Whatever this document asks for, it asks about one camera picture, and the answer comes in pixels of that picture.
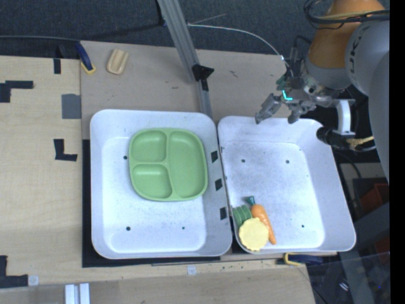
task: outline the green plate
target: green plate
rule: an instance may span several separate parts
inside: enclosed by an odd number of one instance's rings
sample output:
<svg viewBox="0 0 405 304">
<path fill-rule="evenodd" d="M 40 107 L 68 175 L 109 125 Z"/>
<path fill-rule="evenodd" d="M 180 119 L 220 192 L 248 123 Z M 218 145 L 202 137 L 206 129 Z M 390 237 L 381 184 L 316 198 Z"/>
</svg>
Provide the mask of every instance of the green plate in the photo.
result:
<svg viewBox="0 0 405 304">
<path fill-rule="evenodd" d="M 142 130 L 131 138 L 128 157 L 132 185 L 146 199 L 192 200 L 208 186 L 203 144 L 189 130 Z"/>
</svg>

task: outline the orange carrot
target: orange carrot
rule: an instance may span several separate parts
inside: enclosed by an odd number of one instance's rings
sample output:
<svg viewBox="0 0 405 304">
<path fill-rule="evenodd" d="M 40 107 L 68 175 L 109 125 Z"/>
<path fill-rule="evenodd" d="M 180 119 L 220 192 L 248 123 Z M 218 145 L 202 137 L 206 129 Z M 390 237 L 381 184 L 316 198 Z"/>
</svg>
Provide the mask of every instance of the orange carrot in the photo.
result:
<svg viewBox="0 0 405 304">
<path fill-rule="evenodd" d="M 271 226 L 270 219 L 266 213 L 265 208 L 262 205 L 256 204 L 254 197 L 247 198 L 247 202 L 251 205 L 251 213 L 253 217 L 257 217 L 268 228 L 268 240 L 271 244 L 276 244 L 276 237 L 274 235 L 273 227 Z"/>
</svg>

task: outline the teal light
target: teal light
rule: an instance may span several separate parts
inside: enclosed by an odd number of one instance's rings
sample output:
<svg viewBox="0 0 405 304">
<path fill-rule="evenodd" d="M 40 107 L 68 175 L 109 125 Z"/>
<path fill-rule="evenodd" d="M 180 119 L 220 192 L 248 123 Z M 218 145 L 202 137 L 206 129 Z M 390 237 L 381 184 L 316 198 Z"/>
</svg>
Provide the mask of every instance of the teal light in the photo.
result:
<svg viewBox="0 0 405 304">
<path fill-rule="evenodd" d="M 283 97 L 285 100 L 292 100 L 291 97 L 287 97 L 287 95 L 285 94 L 285 90 L 283 90 Z"/>
</svg>

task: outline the yellow round toy food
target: yellow round toy food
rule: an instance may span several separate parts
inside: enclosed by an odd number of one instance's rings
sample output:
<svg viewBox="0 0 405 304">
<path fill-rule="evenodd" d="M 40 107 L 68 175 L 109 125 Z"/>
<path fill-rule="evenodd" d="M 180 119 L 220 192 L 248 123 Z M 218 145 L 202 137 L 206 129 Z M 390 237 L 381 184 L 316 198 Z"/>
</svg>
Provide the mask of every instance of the yellow round toy food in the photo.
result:
<svg viewBox="0 0 405 304">
<path fill-rule="evenodd" d="M 259 251 L 268 241 L 268 229 L 260 219 L 250 218 L 239 228 L 239 238 L 249 250 Z"/>
</svg>

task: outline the table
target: table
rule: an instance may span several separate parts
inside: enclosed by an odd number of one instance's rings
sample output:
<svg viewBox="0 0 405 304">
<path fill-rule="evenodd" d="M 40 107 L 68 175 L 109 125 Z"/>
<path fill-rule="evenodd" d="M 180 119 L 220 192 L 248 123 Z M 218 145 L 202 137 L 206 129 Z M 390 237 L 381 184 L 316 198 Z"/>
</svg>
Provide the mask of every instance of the table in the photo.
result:
<svg viewBox="0 0 405 304">
<path fill-rule="evenodd" d="M 174 48 L 82 44 L 97 68 L 93 76 L 81 70 L 78 60 L 0 56 L 0 82 L 34 82 L 33 89 L 12 89 L 10 102 L 0 103 L 0 255 L 8 256 L 7 274 L 38 276 L 40 285 L 104 281 L 111 285 L 121 280 L 146 285 L 144 279 L 149 278 L 161 287 L 166 277 L 176 276 L 167 287 L 177 289 L 182 281 L 190 282 L 201 292 L 210 289 L 211 301 L 216 295 L 227 296 L 221 288 L 238 293 L 238 284 L 247 283 L 245 300 L 248 294 L 260 299 L 276 292 L 278 302 L 313 303 L 305 268 L 277 265 L 280 256 L 252 258 L 230 251 L 220 262 L 193 263 L 196 276 L 187 276 L 189 264 L 82 268 L 82 140 L 89 138 L 92 114 L 105 108 L 199 111 L 196 83 L 187 81 Z M 114 48 L 130 54 L 121 76 L 105 71 Z M 208 83 L 216 123 L 227 115 L 254 116 L 285 71 L 274 55 L 197 53 L 203 65 L 215 69 Z M 66 104 L 67 98 L 79 96 L 81 118 L 66 117 L 66 107 L 72 106 Z M 287 109 L 277 113 L 287 115 Z M 55 139 L 64 140 L 64 153 L 78 155 L 76 161 L 55 160 Z M 251 280 L 257 282 L 260 294 L 253 295 L 257 290 L 249 288 Z M 163 287 L 150 296 L 156 300 L 164 293 Z M 201 293 L 200 300 L 206 303 L 206 296 Z"/>
</svg>

